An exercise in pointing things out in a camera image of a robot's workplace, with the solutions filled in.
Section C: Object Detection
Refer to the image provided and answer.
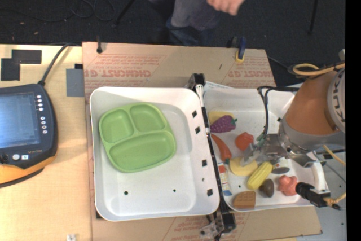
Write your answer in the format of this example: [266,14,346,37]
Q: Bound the brown cardboard board red print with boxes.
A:
[81,41,323,241]

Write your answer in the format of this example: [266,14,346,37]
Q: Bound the white plastic tray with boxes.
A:
[202,86,314,213]
[89,86,221,222]

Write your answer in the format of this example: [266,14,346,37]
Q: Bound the green divided plate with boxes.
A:
[98,102,178,174]

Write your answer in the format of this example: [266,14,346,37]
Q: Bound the grey oval toy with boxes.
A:
[271,166,291,175]

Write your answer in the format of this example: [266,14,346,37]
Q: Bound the brown waffle biscuit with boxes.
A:
[232,190,257,210]

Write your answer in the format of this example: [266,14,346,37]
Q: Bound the pale yellow toy food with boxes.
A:
[208,111,235,124]

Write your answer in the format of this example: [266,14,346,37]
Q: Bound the yellow corn cob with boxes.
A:
[246,161,274,191]

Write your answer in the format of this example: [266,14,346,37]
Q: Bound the orange red toy pepper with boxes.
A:
[234,132,255,151]

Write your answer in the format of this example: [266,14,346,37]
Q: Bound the white red blue carton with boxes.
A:
[217,163,233,197]

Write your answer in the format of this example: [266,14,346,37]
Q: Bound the yellow crescent toy slice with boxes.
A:
[228,156,258,177]

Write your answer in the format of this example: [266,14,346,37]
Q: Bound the black block with thin wires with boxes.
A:
[188,73,206,91]
[219,211,237,234]

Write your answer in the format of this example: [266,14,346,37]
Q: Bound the brown toy potato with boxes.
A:
[259,178,275,198]

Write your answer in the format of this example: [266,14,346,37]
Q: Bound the black cylinder on white bracket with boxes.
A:
[295,159,332,208]

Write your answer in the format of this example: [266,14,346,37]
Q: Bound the pink toy food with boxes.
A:
[277,174,300,197]

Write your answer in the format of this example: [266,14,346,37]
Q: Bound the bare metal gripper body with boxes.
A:
[262,134,316,168]

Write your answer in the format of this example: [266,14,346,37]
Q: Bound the orange carrot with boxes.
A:
[210,133,233,163]

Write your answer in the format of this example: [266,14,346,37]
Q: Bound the purple grapes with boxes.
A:
[209,115,238,134]

